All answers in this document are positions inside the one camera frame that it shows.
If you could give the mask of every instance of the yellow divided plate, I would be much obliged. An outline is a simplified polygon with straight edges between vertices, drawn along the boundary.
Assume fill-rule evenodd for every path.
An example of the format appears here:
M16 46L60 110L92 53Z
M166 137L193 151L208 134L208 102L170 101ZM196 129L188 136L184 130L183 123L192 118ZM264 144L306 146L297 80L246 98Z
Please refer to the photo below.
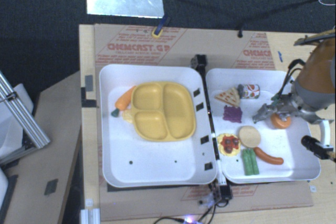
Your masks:
M192 136L195 112L188 90L174 82L148 82L132 93L131 113L136 132L151 141L179 141Z

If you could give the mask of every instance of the toy pizza slice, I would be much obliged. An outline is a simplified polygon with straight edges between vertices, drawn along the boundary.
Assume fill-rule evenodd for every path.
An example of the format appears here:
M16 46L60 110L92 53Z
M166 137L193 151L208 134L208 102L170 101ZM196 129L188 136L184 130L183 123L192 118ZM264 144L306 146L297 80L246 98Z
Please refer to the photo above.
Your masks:
M217 94L215 98L229 105L233 105L235 107L238 107L240 104L240 97L239 97L238 91L234 87L232 87L231 89L228 89L225 92Z
M234 134L220 134L217 144L219 152L225 156L236 156L240 151L240 141Z

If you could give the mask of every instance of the toy food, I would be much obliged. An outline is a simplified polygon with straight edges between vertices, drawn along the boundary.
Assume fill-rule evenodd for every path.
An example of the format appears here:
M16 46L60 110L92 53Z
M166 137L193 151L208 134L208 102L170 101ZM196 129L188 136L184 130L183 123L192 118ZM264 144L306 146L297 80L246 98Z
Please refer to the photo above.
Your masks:
M130 109L125 109L122 112L122 119L124 121L127 121L129 123L133 123L133 116L132 116L132 111Z
M217 94L215 98L222 102L228 103L229 105L233 105L235 107L238 107L240 104L238 91L234 87L225 92Z
M243 153L242 157L245 168L245 175L246 176L259 175L259 168L257 165L255 152L251 148L248 148L242 150L242 153Z
M238 137L245 147L257 147L260 144L261 136L253 126L243 126L240 128Z
M225 106L224 107L224 116L223 120L231 121L231 122L238 122L241 123L242 121L242 114L240 107L235 108L234 106Z
M196 130L192 97L186 87L175 82L138 85L132 94L131 114L135 131L149 141L180 141Z
M273 113L270 118L273 126L277 129L286 129L291 123L290 117L287 117L286 121L283 121L277 113Z
M220 153L225 156L235 156L240 151L240 141L233 134L220 134L217 143Z
M276 165L281 165L281 164L284 163L284 159L283 158L272 157L272 156L266 154L264 151L262 151L262 149L259 148L259 147L255 147L253 150L256 153L256 155L260 159L262 159L263 161L265 161L266 163L276 164Z
M125 92L121 97L117 99L114 106L115 110L112 111L111 115L117 117L119 115L119 111L123 111L127 108L127 106L131 103L132 92L136 86L133 86L127 92Z
M241 99L257 99L260 96L260 87L257 84L239 84L237 90Z

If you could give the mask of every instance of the black clamp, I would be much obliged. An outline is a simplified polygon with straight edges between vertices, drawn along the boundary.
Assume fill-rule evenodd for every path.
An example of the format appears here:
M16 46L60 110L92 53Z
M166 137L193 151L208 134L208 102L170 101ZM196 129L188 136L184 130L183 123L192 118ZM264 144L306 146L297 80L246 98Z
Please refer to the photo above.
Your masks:
M5 101L12 101L14 99L18 98L17 92L11 92L8 94L5 99L0 100L0 103L5 102Z

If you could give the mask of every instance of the toy sausage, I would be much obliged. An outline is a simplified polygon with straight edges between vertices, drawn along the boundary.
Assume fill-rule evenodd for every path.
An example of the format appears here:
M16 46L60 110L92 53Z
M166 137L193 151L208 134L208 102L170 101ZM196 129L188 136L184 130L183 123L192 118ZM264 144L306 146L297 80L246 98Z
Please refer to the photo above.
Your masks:
M259 158L261 158L266 163L277 164L277 165L280 165L280 164L284 163L284 159L283 158L272 157L272 156L266 154L264 151L262 151L262 149L260 147L255 147L254 148L254 152L256 153L256 155Z

